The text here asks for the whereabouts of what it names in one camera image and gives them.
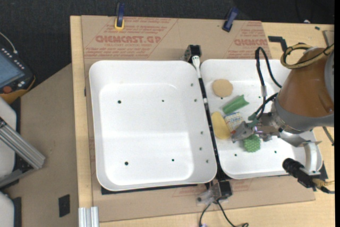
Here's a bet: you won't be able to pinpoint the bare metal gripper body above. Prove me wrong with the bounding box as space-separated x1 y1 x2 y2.
250 111 282 139

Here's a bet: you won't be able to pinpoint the green grapes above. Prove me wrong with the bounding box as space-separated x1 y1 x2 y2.
242 134 262 153

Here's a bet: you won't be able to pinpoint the small white carton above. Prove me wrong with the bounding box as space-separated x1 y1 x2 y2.
223 111 245 134

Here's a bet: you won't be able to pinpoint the white plastic tray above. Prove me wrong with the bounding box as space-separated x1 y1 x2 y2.
199 58 324 180
88 60 218 192

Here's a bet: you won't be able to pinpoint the green celery stick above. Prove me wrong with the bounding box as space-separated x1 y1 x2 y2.
222 94 250 115

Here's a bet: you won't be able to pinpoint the tan round biscuit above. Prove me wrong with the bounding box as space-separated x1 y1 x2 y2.
211 79 234 98

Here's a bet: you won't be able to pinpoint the thin black and white rod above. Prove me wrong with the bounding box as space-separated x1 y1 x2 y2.
192 55 222 182

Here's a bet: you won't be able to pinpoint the brown cardboard board red print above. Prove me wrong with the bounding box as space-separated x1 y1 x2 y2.
80 15 317 223

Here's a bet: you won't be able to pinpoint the black cylinder on white bracket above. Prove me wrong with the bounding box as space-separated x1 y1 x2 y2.
280 131 324 189

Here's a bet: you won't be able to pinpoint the black block with thin wires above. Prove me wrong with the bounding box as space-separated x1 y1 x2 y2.
180 44 202 63
196 180 234 206

